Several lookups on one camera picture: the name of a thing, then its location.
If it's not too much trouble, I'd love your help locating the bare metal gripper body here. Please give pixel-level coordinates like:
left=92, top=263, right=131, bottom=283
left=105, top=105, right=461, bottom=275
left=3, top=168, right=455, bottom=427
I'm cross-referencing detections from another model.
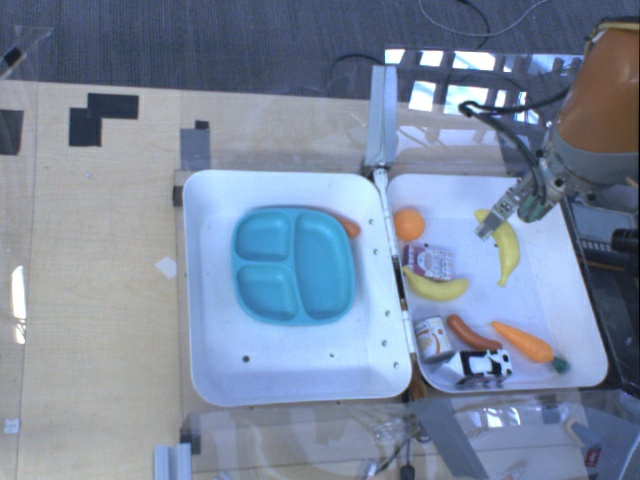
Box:
left=505, top=150, right=576, bottom=223

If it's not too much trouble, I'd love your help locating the yellow banana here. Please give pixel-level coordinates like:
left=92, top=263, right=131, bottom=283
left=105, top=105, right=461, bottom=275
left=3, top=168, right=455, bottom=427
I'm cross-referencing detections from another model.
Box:
left=474, top=209, right=522, bottom=289
left=401, top=264, right=471, bottom=303

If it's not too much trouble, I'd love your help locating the pink and white carton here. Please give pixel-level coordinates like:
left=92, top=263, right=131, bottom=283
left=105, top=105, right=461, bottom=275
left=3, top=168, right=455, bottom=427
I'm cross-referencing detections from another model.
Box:
left=401, top=243, right=456, bottom=282

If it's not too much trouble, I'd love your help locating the orange fruit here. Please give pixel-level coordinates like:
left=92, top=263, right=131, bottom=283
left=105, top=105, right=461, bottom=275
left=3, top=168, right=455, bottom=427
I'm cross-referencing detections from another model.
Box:
left=393, top=208, right=427, bottom=243

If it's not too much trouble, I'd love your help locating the white plastic tray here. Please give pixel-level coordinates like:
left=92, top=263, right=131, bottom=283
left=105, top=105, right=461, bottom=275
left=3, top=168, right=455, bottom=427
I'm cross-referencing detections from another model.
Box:
left=386, top=172, right=610, bottom=395
left=182, top=169, right=414, bottom=408

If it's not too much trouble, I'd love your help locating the brown sausage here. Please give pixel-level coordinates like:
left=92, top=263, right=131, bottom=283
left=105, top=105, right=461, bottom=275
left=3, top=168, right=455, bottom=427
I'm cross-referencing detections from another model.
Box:
left=446, top=313, right=503, bottom=352
left=319, top=209, right=362, bottom=240

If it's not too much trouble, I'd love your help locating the orange carrot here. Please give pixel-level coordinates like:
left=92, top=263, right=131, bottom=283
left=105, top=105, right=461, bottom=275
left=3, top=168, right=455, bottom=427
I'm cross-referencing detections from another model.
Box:
left=490, top=320, right=572, bottom=375

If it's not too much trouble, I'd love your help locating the white can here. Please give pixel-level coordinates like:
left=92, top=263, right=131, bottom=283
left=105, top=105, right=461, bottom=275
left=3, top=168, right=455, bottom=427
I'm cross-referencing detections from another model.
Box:
left=413, top=315, right=456, bottom=365

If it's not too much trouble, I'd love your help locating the blue divided plate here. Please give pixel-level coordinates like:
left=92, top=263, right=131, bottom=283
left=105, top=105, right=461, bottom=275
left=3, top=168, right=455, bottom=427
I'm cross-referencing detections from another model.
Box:
left=230, top=207, right=358, bottom=328

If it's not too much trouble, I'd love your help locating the black cylinder on white bracket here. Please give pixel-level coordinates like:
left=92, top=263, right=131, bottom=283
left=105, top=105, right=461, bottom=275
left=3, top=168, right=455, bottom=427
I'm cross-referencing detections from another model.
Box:
left=583, top=187, right=640, bottom=269

